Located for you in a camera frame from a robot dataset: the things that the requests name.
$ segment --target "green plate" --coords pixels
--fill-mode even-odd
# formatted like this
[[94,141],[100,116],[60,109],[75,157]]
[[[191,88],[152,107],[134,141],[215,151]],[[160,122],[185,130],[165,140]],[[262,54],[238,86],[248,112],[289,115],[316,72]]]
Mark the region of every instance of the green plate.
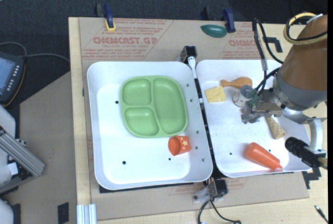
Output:
[[188,123],[182,88],[169,77],[126,80],[121,86],[121,110],[127,129],[142,138],[174,136]]

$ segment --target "blue clamp handle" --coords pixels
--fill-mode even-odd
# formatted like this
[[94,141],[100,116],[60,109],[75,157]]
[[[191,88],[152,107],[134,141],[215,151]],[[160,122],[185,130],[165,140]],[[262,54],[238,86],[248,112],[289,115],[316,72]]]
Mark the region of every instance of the blue clamp handle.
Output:
[[225,21],[227,21],[227,23],[225,24],[225,27],[227,28],[227,31],[229,33],[231,32],[235,32],[235,25],[234,25],[234,13],[233,11],[226,7],[223,11],[222,11],[222,17]]
[[106,26],[109,31],[115,30],[116,25],[114,24],[114,20],[112,17],[111,6],[109,4],[104,4],[104,12],[106,18]]

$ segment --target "sponge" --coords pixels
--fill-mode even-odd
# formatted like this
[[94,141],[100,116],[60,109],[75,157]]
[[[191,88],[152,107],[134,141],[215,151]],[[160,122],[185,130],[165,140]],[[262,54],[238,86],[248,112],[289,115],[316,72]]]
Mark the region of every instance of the sponge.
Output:
[[222,86],[207,89],[204,93],[206,94],[208,103],[226,101],[225,93]]

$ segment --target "device screen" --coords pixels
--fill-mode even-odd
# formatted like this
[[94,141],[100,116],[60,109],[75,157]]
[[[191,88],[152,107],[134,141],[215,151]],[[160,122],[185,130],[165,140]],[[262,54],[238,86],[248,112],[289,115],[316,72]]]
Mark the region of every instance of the device screen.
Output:
[[0,95],[3,94],[5,88],[7,87],[8,79],[14,69],[15,62],[6,60],[0,57]]

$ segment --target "wooden table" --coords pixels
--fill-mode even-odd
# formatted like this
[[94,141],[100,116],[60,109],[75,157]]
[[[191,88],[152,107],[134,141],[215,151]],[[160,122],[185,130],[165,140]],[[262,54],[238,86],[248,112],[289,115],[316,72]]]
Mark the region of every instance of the wooden table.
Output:
[[[282,24],[265,24],[267,36],[277,37],[283,48],[290,47],[283,39]],[[296,27],[294,32],[299,33],[303,27]],[[76,191],[79,205],[92,203],[89,183],[88,154],[85,125],[84,98],[82,96],[82,64],[80,46],[79,18],[69,18],[70,35],[70,56],[71,56],[71,79],[72,79],[72,100],[74,120],[74,144],[75,144],[75,165],[76,165]],[[287,52],[278,57],[283,59]],[[322,116],[327,116],[327,107],[320,104],[316,110]],[[327,120],[323,122],[325,139],[323,149],[327,150]],[[323,218],[315,210],[318,205],[326,217],[328,217],[328,172],[320,168],[322,176],[317,181],[310,182],[309,195],[307,199],[291,200],[282,202],[262,203],[254,205],[232,206],[220,208],[221,214],[229,219],[240,219],[246,223],[325,223]],[[180,213],[159,214],[132,218],[110,219],[99,221],[101,224],[108,223],[197,223],[198,212],[185,211]],[[201,221],[207,223],[226,223],[213,209],[205,210],[201,215]]]

